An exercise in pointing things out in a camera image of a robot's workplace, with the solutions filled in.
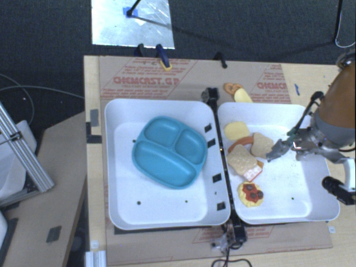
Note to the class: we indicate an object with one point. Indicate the orange pink checked biscuit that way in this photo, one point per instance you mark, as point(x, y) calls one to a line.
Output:
point(254, 173)

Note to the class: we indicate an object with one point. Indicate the pale yellow oval slice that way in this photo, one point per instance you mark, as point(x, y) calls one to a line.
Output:
point(242, 96)
point(236, 130)

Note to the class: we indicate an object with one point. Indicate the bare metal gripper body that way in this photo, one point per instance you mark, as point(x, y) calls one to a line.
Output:
point(308, 145)

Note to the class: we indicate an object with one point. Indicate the orange pretzel biscuit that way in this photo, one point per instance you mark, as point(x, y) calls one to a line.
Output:
point(231, 88)

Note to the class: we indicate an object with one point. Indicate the black cylinder on white bracket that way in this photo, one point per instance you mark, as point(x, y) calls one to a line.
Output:
point(338, 189)

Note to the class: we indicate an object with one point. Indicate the thin black rod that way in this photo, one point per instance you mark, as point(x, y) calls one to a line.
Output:
point(222, 154)

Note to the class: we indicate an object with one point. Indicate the yellow pizza slice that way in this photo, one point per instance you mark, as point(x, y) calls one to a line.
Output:
point(250, 196)

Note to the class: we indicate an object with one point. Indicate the white plastic tray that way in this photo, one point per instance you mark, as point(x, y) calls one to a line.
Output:
point(289, 193)
point(125, 193)

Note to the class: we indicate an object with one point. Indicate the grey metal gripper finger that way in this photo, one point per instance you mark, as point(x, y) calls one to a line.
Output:
point(282, 143)
point(275, 154)

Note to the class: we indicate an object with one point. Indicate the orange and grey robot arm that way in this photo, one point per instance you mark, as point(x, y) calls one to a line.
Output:
point(338, 101)

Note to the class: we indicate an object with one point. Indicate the beige bread slice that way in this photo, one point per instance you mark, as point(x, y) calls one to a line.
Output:
point(261, 146)

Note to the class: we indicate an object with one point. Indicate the tan toast slice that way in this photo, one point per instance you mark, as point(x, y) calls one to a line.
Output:
point(240, 160)

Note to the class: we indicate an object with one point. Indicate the brown cardboard board red print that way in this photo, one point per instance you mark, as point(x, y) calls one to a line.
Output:
point(144, 79)

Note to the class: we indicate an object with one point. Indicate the blue divided plate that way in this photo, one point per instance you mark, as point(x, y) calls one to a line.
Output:
point(167, 154)

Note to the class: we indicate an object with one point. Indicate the orange sausage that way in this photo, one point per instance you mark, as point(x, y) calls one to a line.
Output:
point(242, 141)

